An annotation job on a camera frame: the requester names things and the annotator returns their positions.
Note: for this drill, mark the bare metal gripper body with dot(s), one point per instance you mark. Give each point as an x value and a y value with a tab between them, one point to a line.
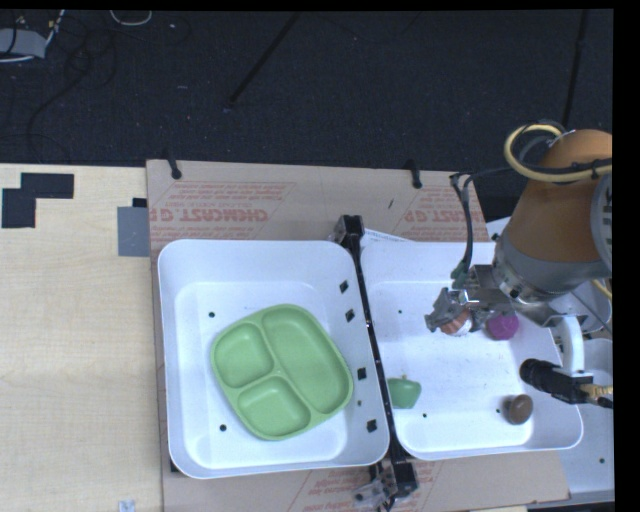
492	295

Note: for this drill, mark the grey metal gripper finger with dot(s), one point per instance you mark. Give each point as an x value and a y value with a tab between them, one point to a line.
462	299
437	312

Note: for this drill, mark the orange and white toy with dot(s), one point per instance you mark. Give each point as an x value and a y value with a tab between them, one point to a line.
457	326

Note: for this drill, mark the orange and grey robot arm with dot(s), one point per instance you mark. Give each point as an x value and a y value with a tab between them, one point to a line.
555	220

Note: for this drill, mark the purple round toy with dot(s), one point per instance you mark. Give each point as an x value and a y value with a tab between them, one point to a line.
503	326

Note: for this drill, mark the thin black rod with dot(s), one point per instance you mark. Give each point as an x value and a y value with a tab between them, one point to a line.
372	345

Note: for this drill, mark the white plastic tray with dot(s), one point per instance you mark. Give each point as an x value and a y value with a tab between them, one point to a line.
200	265
465	380

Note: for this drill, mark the green toy apple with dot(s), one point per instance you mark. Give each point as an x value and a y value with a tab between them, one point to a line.
404	394

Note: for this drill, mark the brown toy mushroom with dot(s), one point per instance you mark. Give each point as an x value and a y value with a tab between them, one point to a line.
518	409

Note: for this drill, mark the green divided plate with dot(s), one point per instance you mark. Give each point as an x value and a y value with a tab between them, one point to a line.
300	360

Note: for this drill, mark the brown cardboard board red print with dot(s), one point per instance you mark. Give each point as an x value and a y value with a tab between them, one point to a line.
280	210

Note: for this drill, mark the black cylinder on white bracket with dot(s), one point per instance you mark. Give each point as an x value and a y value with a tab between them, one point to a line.
560	382

